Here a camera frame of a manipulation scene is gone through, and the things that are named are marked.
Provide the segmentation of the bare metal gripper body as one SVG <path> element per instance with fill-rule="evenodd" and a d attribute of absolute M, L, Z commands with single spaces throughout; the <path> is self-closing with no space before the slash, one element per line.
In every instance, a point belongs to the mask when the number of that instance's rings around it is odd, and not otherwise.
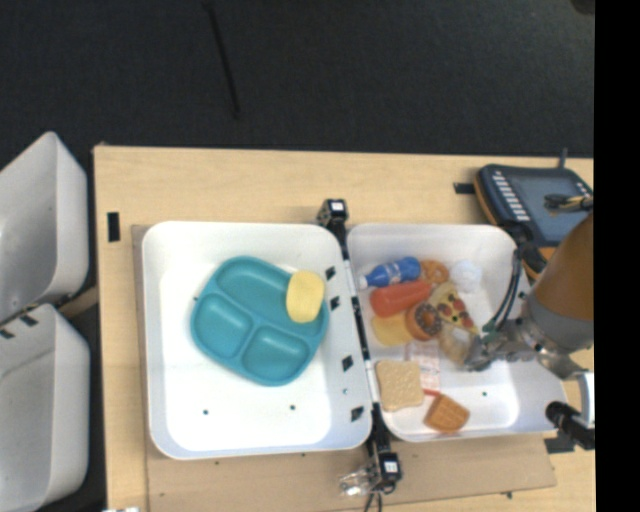
<path fill-rule="evenodd" d="M 558 320 L 548 323 L 534 319 L 508 320 L 500 329 L 484 336 L 484 344 L 494 359 L 500 349 L 523 349 L 535 353 L 535 361 L 560 380 L 577 379 L 588 369 L 572 359 L 574 353 L 589 347 L 589 323 Z"/>

